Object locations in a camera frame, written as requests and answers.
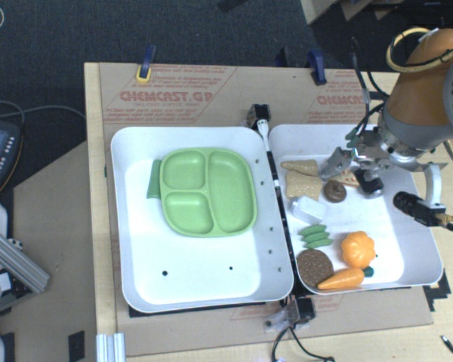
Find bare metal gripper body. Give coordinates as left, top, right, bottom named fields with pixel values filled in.
left=353, top=129, right=424, bottom=172

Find pizza slice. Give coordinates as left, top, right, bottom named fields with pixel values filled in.
left=330, top=170, right=361, bottom=189

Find brown doughnut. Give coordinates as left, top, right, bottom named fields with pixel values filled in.
left=322, top=179, right=348, bottom=204

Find tan triangular bread piece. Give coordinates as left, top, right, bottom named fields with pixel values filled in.
left=279, top=158, right=319, bottom=176

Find tan bread slice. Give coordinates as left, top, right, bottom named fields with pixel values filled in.
left=285, top=170, right=323, bottom=201

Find clear plastic bottle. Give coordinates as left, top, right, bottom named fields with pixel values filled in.
left=288, top=195, right=328, bottom=225

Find white plastic tray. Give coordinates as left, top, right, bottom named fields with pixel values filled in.
left=109, top=126, right=295, bottom=314
left=267, top=123, right=445, bottom=296

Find thin black and white rod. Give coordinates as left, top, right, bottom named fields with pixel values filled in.
left=257, top=120, right=300, bottom=298

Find orange pumpkin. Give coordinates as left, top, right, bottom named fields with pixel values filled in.
left=341, top=230, right=377, bottom=269

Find green pea pods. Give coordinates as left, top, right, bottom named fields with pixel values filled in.
left=297, top=223, right=334, bottom=250

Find orange carrot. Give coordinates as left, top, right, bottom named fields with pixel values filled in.
left=316, top=265, right=375, bottom=291

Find brown round biscuit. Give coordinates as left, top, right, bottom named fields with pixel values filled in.
left=296, top=248, right=335, bottom=290

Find green divided plate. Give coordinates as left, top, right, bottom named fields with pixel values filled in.
left=146, top=147, right=258, bottom=238

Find brown cardboard board red print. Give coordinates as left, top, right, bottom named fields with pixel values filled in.
left=97, top=63, right=435, bottom=357

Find black cylinder on white bracket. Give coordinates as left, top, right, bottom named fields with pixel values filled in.
left=393, top=163, right=449, bottom=228

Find black block with thin wires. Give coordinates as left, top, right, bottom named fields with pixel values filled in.
left=263, top=296, right=318, bottom=332
left=246, top=103, right=271, bottom=127

